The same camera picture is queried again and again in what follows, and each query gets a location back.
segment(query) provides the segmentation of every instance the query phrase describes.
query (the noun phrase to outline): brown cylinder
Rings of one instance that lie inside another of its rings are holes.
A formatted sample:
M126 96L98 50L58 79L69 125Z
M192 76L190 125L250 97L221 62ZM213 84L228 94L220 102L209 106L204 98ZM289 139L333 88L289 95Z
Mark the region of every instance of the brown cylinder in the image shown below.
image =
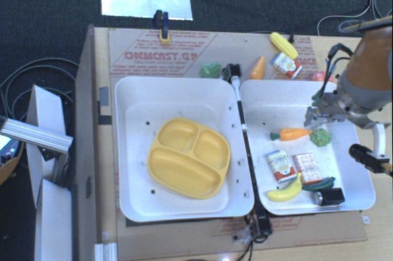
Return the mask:
M347 80L367 90L392 90L388 69L391 50L391 26L366 32L348 63Z

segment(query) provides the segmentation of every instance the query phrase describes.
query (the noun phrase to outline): toy banana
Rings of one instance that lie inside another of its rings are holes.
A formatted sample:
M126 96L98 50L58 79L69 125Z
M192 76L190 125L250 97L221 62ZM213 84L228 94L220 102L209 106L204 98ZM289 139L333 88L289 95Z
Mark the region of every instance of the toy banana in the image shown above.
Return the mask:
M284 202L294 198L302 190L302 182L300 181L301 176L301 173L297 173L295 180L286 188L268 191L266 196L274 202Z
M311 185L303 185L302 189L306 191L311 191L311 192L317 192L320 190L327 190L331 189L334 186L334 177L327 177L323 179L320 182L317 182L316 184L311 184Z

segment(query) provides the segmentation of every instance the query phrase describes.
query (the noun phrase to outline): wooden table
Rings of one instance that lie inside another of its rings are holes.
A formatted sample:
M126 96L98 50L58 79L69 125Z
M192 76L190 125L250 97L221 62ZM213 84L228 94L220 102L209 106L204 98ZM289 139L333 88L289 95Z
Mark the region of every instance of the wooden table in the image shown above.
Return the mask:
M108 85L108 37L107 28L95 28L95 44L96 44L96 81L97 87L100 85ZM331 46L338 42L347 45L349 48L355 49L359 43L358 38L343 37L311 37L314 54L318 67L325 69L324 59ZM341 72L344 63L339 63L336 72ZM102 114L111 114L102 107ZM392 105L387 105L382 112L373 113L371 119L380 122L392 122ZM357 129L357 134L361 144L368 147L373 146L371 131ZM99 127L98 136L102 138L110 138L112 136L111 127ZM386 154L392 158L392 127L387 129L387 148ZM111 144L102 142L99 144L100 155L110 154ZM113 203L115 197L113 171L113 160L110 158L100 158L100 167L104 168L99 171L101 180L101 196L103 203ZM362 213L369 219L370 223L365 225L367 233L367 241L356 243L340 243L340 244L323 244L316 246L288 247L284 249L263 249L254 250L252 260L388 260L393 255L393 199L392 199L392 179L385 174L370 174L376 192L375 205ZM101 219L103 230L109 233L110 241L116 239L116 225L114 222L114 206L102 205ZM155 260L237 260L240 253L229 254L213 254L198 255L194 257L175 257L167 259Z

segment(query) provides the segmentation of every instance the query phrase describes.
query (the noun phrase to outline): monitor screen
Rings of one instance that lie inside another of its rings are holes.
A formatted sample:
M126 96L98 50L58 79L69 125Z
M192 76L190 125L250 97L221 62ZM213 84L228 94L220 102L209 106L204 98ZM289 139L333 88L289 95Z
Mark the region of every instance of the monitor screen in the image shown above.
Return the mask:
M0 150L2 150L2 148L6 146L9 141L11 141L11 139L8 136L3 136L0 134Z

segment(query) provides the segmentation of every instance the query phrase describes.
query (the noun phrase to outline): metal bar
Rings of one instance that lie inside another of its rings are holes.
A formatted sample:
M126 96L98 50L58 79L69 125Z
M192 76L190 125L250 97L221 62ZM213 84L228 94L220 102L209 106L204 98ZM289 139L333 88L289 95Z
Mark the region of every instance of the metal bar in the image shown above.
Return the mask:
M0 119L0 134L62 154L68 153L72 137L10 118L0 116Z

